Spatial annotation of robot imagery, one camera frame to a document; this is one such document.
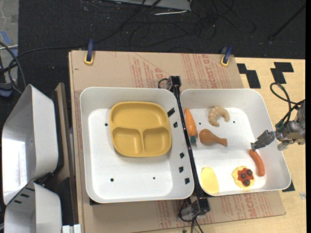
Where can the brown chicken drumstick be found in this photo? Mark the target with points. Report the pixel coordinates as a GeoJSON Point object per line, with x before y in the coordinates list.
{"type": "Point", "coordinates": [209, 137]}

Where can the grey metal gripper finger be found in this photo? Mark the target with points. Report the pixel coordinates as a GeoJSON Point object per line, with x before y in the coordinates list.
{"type": "Point", "coordinates": [284, 145]}
{"type": "Point", "coordinates": [263, 139]}

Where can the yellow oval slice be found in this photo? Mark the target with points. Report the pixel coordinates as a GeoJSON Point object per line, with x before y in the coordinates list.
{"type": "Point", "coordinates": [209, 180]}

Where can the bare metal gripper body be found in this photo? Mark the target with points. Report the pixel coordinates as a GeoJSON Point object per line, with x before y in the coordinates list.
{"type": "Point", "coordinates": [295, 132]}

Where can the thin black rod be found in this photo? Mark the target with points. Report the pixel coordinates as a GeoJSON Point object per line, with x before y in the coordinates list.
{"type": "Point", "coordinates": [188, 139]}

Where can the white plastic tray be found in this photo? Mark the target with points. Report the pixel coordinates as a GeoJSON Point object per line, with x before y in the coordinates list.
{"type": "Point", "coordinates": [243, 98]}
{"type": "Point", "coordinates": [136, 176]}

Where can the yellow spaghetti with meatballs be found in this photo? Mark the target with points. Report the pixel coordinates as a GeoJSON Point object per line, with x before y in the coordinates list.
{"type": "Point", "coordinates": [239, 181]}

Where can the orange carrot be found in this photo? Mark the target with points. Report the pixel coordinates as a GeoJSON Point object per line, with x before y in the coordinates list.
{"type": "Point", "coordinates": [190, 124]}

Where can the orange sausage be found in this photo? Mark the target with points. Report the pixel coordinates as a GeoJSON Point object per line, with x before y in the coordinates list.
{"type": "Point", "coordinates": [258, 161]}

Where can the brown cardboard board red print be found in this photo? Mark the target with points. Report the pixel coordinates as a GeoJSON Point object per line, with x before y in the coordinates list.
{"type": "Point", "coordinates": [136, 67]}

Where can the yellow divided plate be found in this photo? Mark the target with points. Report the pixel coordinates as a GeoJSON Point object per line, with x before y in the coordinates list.
{"type": "Point", "coordinates": [139, 120]}

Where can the beige croissant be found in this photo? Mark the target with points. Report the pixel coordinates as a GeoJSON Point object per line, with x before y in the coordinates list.
{"type": "Point", "coordinates": [215, 115]}

